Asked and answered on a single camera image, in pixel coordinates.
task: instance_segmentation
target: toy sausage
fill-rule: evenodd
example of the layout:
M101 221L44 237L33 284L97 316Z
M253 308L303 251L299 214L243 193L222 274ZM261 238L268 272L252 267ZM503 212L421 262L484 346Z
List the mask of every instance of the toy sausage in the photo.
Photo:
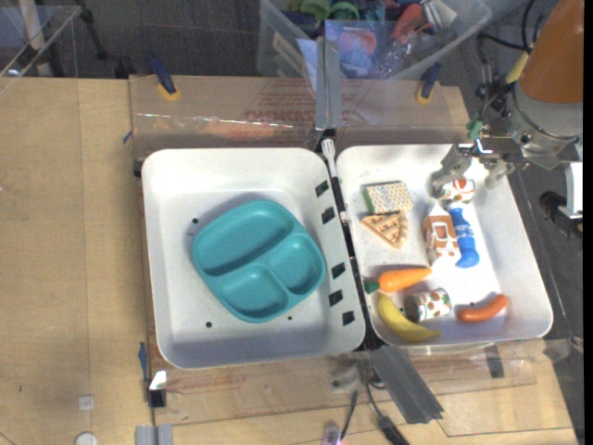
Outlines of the toy sausage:
M498 312L505 308L508 303L509 301L504 295L498 294L484 307L460 310L457 317L465 323L485 322L486 320L493 318Z

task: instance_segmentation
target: blue toy figure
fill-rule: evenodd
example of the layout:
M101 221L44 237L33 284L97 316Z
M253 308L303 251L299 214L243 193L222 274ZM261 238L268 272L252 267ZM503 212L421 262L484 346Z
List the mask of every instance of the blue toy figure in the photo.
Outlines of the blue toy figure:
M451 219L453 220L453 227L457 235L457 242L460 246L461 259L457 262L457 266L462 269L474 267L480 261L480 255L475 250L475 238L473 237L473 229L470 224L463 218L462 208L453 203L448 209Z

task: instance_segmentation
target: toy can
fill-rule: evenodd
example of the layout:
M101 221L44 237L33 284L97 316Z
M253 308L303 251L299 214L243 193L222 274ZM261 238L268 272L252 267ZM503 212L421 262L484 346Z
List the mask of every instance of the toy can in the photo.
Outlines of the toy can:
M457 201L470 203L475 193L475 182L465 178L459 178L452 182L445 183L441 189L439 198L446 201Z
M451 300L443 288L407 297L404 310L411 322L419 323L451 313Z

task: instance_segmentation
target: drain hole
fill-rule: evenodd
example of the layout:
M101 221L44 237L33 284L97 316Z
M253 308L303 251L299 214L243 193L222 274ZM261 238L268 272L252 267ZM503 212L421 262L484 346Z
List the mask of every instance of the drain hole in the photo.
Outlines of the drain hole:
M325 210L325 212L322 214L322 221L323 224L327 224L329 221L331 221L333 218L335 217L335 212L334 212L334 208L328 208L327 210Z
M344 299L342 290L338 290L337 292L330 294L329 299L330 299L330 307L333 307L335 304L342 301Z
M342 263L336 265L335 267L332 267L332 277L335 279L335 278L339 277L345 271L346 271L346 265L344 265L344 263L342 262Z
M316 188L315 188L315 194L317 195L317 197L320 197L323 193L325 193L328 189L330 189L330 186L328 185L328 183L325 181L321 184L319 184Z
M347 311L346 313L342 314L342 326L351 324L353 321L354 321L354 312L353 311Z

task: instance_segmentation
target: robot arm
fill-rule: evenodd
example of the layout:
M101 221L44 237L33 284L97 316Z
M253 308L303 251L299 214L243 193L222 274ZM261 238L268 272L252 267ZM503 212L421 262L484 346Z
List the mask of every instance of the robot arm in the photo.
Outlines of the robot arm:
M582 235L584 28L585 0L561 0L524 68L514 70L520 75L502 94L497 116L481 124L472 144L451 148L433 174L435 192L462 176L473 158L489 171L486 185L532 163L564 170L567 197L546 193L540 205L554 222L565 224L563 232Z

